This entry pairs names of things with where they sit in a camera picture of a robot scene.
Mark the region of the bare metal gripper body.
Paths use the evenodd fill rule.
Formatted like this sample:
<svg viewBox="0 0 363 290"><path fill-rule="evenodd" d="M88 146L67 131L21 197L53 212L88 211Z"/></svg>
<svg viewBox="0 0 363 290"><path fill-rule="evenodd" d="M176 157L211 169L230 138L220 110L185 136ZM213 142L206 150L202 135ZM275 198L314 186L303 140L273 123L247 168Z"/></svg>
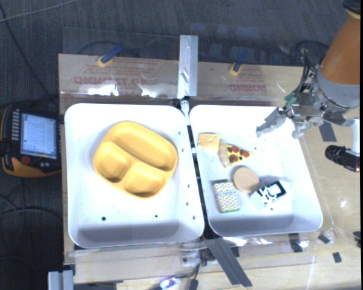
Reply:
<svg viewBox="0 0 363 290"><path fill-rule="evenodd" d="M285 97L285 113L296 124L320 126L329 122L349 126L356 119L345 118L348 108L340 106L320 93L293 91Z"/></svg>

